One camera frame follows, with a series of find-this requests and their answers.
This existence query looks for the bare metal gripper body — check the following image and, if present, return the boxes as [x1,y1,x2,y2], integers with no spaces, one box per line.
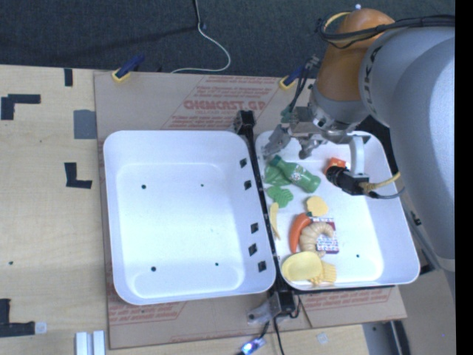
[289,106,362,142]

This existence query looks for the green plastic bottle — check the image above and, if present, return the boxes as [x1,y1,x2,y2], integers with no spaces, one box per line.
[268,155,322,194]

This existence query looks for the orange cube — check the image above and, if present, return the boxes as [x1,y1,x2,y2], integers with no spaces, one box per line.
[325,157,350,175]

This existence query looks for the green toy broccoli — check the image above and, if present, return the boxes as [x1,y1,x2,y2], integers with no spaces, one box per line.
[266,184,295,209]

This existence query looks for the yellow toy biscuit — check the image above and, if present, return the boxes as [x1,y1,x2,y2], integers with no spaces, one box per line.
[304,195,330,217]

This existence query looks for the brown cardboard board red print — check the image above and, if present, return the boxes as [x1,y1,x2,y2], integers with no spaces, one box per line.
[92,71,408,351]

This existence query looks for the yellow toy banana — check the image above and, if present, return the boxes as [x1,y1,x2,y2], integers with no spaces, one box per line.
[268,201,282,241]

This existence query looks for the orange toy carrot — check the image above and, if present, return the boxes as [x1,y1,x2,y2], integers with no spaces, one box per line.
[288,212,313,254]

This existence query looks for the beige toy croissant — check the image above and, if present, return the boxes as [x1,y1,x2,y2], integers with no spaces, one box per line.
[299,221,336,255]

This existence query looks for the white plastic tray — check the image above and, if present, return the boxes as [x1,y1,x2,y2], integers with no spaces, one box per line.
[102,129,278,306]
[254,129,422,292]

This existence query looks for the red and white carton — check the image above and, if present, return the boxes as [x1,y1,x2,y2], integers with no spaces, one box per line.
[311,216,341,254]

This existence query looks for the yellow bowl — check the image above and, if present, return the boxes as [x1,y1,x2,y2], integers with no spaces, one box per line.
[281,251,323,283]

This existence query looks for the yellow toy corn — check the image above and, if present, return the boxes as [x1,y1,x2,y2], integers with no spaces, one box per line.
[309,260,338,288]

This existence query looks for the black block with thin wires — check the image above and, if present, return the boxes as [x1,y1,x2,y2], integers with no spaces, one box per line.
[233,109,257,137]
[276,289,297,317]

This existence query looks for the black cylinder on white bracket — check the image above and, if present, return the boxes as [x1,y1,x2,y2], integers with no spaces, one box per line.
[325,132,372,197]

